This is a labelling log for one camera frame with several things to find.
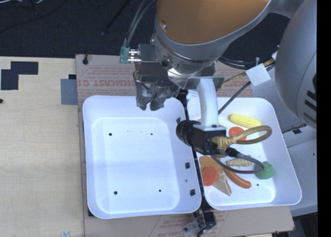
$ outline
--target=dark background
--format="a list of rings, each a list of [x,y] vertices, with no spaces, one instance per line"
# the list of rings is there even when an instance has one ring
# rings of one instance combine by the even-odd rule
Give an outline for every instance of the dark background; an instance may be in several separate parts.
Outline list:
[[[0,56],[64,57],[76,54],[119,55],[134,13],[142,0],[131,0],[102,35],[126,0],[23,0],[0,3]],[[149,43],[156,5],[139,24],[131,47]],[[270,13],[234,41],[224,56],[234,60],[269,59],[289,19]]]

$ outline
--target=wooden surface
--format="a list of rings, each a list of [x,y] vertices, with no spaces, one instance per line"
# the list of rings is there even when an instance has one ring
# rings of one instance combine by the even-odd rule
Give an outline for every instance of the wooden surface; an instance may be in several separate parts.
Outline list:
[[[11,61],[39,73],[0,90],[0,236],[84,236],[78,107],[61,105],[75,60],[0,57],[0,69]]]

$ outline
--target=toy sausage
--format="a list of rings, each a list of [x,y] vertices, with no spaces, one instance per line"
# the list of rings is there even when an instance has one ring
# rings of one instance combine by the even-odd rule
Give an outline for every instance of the toy sausage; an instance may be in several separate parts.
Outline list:
[[[241,186],[243,188],[250,188],[252,186],[250,181],[242,179],[238,174],[235,172],[232,172],[226,168],[223,169],[225,174],[228,176],[228,178],[233,181],[238,186]]]

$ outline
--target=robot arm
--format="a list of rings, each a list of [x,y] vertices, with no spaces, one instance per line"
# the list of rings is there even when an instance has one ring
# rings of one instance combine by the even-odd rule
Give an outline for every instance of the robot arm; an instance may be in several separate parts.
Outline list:
[[[167,98],[175,97],[180,89],[195,89],[199,93],[202,118],[201,123],[193,125],[193,128],[201,130],[204,135],[224,133],[225,129],[218,126],[216,97],[216,90],[222,86],[224,78],[213,76],[217,59],[224,54],[230,43],[253,29],[268,13],[276,12],[290,18],[295,17],[295,13],[299,11],[298,8],[305,1],[157,0],[155,31],[151,44],[140,44],[137,50],[130,50],[129,62],[134,63],[136,67],[134,80],[137,88],[137,105],[144,110],[150,103],[151,110],[157,110],[164,106],[163,103]],[[312,22],[308,25],[311,31],[316,32],[316,18],[314,18],[316,0],[306,4],[305,7],[306,9],[301,11],[304,12],[303,14],[312,11],[310,13]],[[313,45],[316,43],[313,41],[316,37],[311,37],[310,34],[302,31],[307,28],[307,23],[303,24],[304,19],[295,20],[295,22],[298,24],[288,32],[290,34],[284,34],[277,56],[276,69],[279,63],[279,66],[287,67],[288,73],[289,67],[291,70],[298,66],[304,73],[312,54],[316,51],[316,45]],[[303,35],[306,38],[305,43],[311,43],[309,54],[298,54],[298,51],[303,51],[303,48],[295,41],[295,36],[292,35],[291,39],[287,39],[293,32]],[[301,58],[289,60],[288,57],[293,55]],[[298,72],[293,74],[297,76],[295,78],[289,76],[288,80],[292,79],[300,83],[304,75]],[[277,78],[280,81],[284,80],[281,74],[278,74]],[[282,94],[282,89],[285,88],[284,83],[279,82],[277,87],[282,98],[289,98],[288,95]],[[316,93],[315,88],[310,90],[312,94]],[[216,154],[216,152],[209,151],[209,154]]]

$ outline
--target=yellow toy corn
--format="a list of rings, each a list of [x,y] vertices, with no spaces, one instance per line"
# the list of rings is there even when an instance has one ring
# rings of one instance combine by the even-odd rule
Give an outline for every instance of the yellow toy corn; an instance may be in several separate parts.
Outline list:
[[[261,122],[259,120],[240,114],[230,114],[229,120],[236,125],[247,128],[258,127],[261,125]]]

